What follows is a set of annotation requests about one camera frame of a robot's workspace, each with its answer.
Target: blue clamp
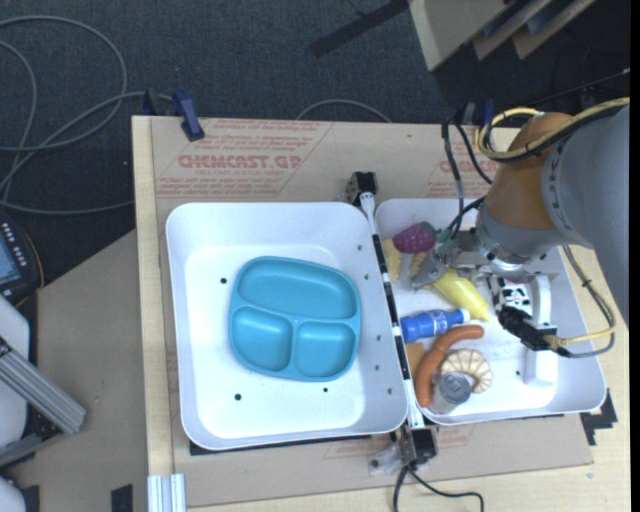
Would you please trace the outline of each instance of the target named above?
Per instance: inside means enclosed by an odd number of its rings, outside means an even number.
[[[204,138],[204,130],[198,122],[193,98],[184,89],[176,89],[171,96],[176,112],[184,118],[182,130],[190,141]]]

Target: blue bottle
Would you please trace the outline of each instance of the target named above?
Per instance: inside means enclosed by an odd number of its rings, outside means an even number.
[[[405,343],[412,343],[420,338],[440,336],[447,332],[454,324],[468,322],[469,312],[464,308],[455,311],[432,309],[415,316],[405,316],[400,319],[402,336]]]

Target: white tray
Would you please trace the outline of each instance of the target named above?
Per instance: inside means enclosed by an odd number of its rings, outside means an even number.
[[[458,212],[457,200],[451,199],[393,199],[380,205],[376,222],[380,237],[391,238],[416,222],[428,221],[435,228],[445,228]],[[475,210],[464,217],[462,229],[475,224]],[[403,265],[409,264],[409,256]],[[554,249],[547,258],[532,263],[531,272],[557,274],[551,282],[551,322],[558,326],[558,335],[573,336],[587,332],[576,302],[560,252]],[[434,291],[414,291],[405,278],[392,283],[398,316],[414,315],[430,309],[453,309],[454,306]],[[488,286],[481,283],[478,290],[488,304]],[[525,357],[528,349],[517,338],[503,330],[491,308],[491,322],[477,322],[485,329],[481,340],[459,342],[452,349],[475,348],[483,353],[493,372],[492,386],[482,394],[472,394],[464,404],[446,415],[434,414],[430,409],[421,412],[430,420],[445,424],[462,424],[488,420],[502,420],[528,416],[546,416],[598,408],[606,397],[606,384],[597,358],[568,359],[550,352],[529,354],[528,357],[557,359],[557,379],[544,386],[525,384]],[[422,342],[428,350],[434,339]],[[572,351],[590,351],[590,341],[572,344]]]
[[[364,215],[339,203],[191,203],[166,225],[180,407],[189,438],[209,450],[390,432],[407,399],[382,278]],[[330,382],[255,373],[227,336],[233,279],[258,256],[333,267],[358,288],[356,360]]]

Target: wooden table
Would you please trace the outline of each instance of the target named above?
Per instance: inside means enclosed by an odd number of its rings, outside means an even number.
[[[163,297],[158,266],[160,240],[153,171],[152,118],[134,117],[132,127],[148,471],[149,475],[166,477],[175,472],[175,466],[172,454]],[[373,146],[379,144],[380,133],[388,132],[389,138],[393,138],[398,130],[406,131],[406,128],[398,125],[371,125],[371,128],[363,126],[362,130],[364,133],[361,144],[364,146],[361,153],[366,154],[375,153]],[[371,148],[366,147],[367,141],[372,145]],[[411,140],[409,137],[406,143],[406,153],[403,154],[406,154],[409,161],[415,156],[411,151],[419,152],[424,146],[424,141]],[[397,166],[401,167],[402,162],[397,162]],[[301,189],[298,189],[297,193],[303,194]],[[577,250],[577,254],[581,261],[585,262],[585,267],[596,286],[612,301],[593,254],[581,249]],[[601,328],[603,320],[596,306],[589,302],[586,292],[579,290],[579,286],[576,288],[587,326],[592,330]],[[615,349],[601,357],[600,361],[616,408],[618,422],[613,429],[597,432],[597,446],[593,447],[593,465],[446,481],[439,483],[438,487],[450,492],[479,492],[485,498],[486,509],[491,511],[630,510],[629,346],[628,330],[624,326],[617,329],[617,339]],[[540,443],[540,449],[544,449],[544,432],[539,433],[537,442]],[[251,481],[238,482],[239,486],[251,484]],[[266,500],[262,501],[259,507],[265,511],[390,510],[391,493],[389,487],[379,487]],[[249,511],[255,510],[257,506],[255,502],[245,502],[207,506],[197,510]],[[418,485],[406,485],[401,495],[400,508],[406,511],[478,510],[478,503],[474,498],[448,500],[428,494]]]

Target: orange object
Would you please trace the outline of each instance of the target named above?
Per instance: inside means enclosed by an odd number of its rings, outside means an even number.
[[[431,399],[433,398],[433,385],[431,382],[433,374],[444,360],[444,356],[451,345],[461,340],[475,340],[483,336],[484,329],[481,325],[462,325],[448,330],[433,343],[431,350],[420,361],[420,366],[413,380],[416,398],[420,407],[429,407],[429,404],[431,404]]]

